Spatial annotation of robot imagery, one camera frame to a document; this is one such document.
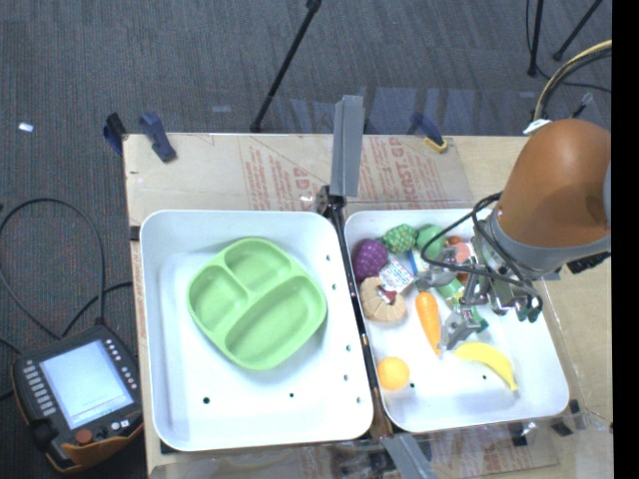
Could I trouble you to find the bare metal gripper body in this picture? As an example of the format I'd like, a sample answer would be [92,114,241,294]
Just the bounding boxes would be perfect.
[461,239,544,323]

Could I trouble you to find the orange carrot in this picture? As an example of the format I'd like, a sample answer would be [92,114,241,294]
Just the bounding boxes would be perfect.
[414,290,444,358]

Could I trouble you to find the red and orange toy food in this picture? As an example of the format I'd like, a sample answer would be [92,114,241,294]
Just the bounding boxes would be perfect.
[445,235,474,264]

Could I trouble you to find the white colourful packet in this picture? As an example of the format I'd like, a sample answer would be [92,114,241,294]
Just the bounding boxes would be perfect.
[377,255,416,294]

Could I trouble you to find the green apple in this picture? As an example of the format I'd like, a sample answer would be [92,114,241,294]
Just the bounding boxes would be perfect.
[415,224,448,259]

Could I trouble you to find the yellow banana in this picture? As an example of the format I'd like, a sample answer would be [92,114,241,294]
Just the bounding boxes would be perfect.
[452,341,520,393]

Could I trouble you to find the green broccoli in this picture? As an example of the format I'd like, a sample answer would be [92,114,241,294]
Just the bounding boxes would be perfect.
[381,224,418,255]

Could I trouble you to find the tan doughnut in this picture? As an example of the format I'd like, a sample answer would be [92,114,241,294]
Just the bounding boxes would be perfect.
[359,276,407,325]

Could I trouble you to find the purple grapes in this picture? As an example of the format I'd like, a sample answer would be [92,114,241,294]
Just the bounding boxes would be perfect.
[351,239,390,284]

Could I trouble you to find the orange ball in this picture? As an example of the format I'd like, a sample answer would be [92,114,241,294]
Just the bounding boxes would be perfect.
[376,355,411,393]

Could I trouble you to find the white plastic tray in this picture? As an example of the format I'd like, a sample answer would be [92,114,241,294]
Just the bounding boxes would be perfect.
[342,209,571,435]
[139,210,375,453]

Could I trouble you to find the green divided plate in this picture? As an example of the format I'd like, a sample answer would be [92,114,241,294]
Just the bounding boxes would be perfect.
[186,237,328,371]

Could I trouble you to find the brown cardboard board red print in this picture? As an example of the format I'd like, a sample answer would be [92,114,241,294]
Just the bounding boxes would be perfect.
[122,132,613,479]

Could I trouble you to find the black block with thin wires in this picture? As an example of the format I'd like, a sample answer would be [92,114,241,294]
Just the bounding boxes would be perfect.
[314,186,346,219]

